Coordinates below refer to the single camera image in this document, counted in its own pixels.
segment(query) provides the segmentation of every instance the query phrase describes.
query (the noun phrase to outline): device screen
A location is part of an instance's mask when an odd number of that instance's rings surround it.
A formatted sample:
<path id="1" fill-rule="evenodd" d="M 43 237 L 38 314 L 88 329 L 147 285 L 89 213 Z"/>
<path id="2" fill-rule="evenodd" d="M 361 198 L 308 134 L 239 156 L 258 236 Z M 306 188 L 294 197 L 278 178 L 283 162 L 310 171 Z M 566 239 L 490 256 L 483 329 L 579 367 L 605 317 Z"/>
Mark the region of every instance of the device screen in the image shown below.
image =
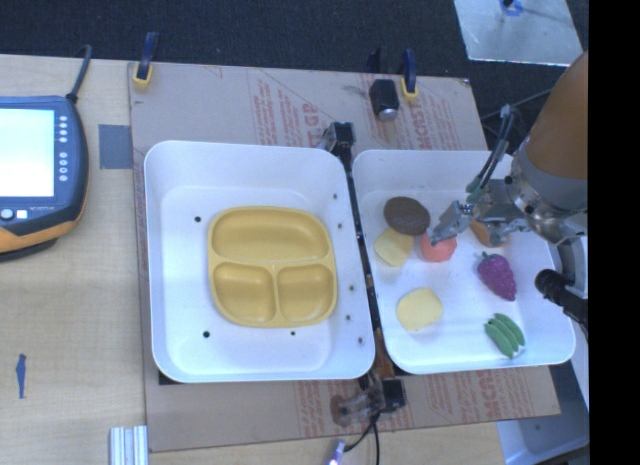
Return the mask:
<path id="1" fill-rule="evenodd" d="M 53 197 L 55 112 L 0 108 L 0 197 Z"/>

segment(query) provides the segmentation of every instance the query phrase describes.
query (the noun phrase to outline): yellow plate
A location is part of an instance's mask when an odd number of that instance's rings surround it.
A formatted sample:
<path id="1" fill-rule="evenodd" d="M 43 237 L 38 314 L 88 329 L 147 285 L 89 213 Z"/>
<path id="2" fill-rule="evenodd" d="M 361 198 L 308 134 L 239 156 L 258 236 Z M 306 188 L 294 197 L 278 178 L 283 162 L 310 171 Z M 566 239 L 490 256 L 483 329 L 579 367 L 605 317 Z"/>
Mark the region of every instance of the yellow plate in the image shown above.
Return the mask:
<path id="1" fill-rule="evenodd" d="M 218 214 L 208 233 L 209 282 L 234 323 L 294 327 L 319 323 L 336 305 L 329 233 L 299 209 L 244 206 Z"/>

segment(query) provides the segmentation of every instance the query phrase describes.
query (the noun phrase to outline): yellow clamp pad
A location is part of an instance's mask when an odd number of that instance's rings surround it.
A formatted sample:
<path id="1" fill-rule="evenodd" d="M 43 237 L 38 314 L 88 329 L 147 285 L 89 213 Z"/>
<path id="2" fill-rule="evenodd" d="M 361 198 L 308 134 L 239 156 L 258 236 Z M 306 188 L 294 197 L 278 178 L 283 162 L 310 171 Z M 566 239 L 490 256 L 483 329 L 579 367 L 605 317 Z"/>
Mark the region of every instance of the yellow clamp pad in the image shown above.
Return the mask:
<path id="1" fill-rule="evenodd" d="M 133 82 L 138 86 L 147 86 L 151 82 L 151 75 L 153 74 L 153 65 L 149 65 L 149 72 L 147 73 L 146 78 L 138 77 L 138 69 L 140 68 L 140 63 L 136 64 L 136 70 L 133 73 Z"/>
<path id="2" fill-rule="evenodd" d="M 400 87 L 402 88 L 402 95 L 404 96 L 405 99 L 415 99 L 418 96 L 418 87 L 416 86 L 416 89 L 413 92 L 408 92 L 407 91 L 407 83 L 405 82 L 404 78 L 400 79 Z"/>

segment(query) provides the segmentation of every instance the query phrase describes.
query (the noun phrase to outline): device button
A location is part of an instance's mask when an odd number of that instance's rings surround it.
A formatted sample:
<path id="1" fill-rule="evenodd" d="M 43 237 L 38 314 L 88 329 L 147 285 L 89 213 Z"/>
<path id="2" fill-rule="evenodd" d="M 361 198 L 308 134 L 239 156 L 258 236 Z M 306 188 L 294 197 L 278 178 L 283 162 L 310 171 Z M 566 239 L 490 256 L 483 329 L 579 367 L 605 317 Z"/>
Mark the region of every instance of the device button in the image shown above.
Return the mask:
<path id="1" fill-rule="evenodd" d="M 0 220 L 9 221 L 12 220 L 16 213 L 13 212 L 13 209 L 2 209 L 0 210 Z"/>

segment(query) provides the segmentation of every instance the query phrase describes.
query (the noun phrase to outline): light wood surface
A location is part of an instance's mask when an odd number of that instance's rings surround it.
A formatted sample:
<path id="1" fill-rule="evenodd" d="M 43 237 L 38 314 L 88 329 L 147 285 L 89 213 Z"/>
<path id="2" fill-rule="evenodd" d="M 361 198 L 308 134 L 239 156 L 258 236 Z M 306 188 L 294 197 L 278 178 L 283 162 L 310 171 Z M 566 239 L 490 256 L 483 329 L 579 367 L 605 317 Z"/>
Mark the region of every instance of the light wood surface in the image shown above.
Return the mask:
<path id="1" fill-rule="evenodd" d="M 0 95 L 65 95 L 80 65 L 0 55 Z M 99 125 L 129 125 L 126 69 L 92 60 L 79 92 L 91 156 L 79 225 L 49 250 L 0 263 L 0 463 L 104 465 L 109 429 L 145 424 L 132 171 L 101 170 L 98 149 Z M 317 465 L 332 442 L 154 453 L 149 463 Z M 504 463 L 494 423 L 382 433 L 380 443 L 382 464 Z M 343 463 L 375 463 L 373 435 Z"/>

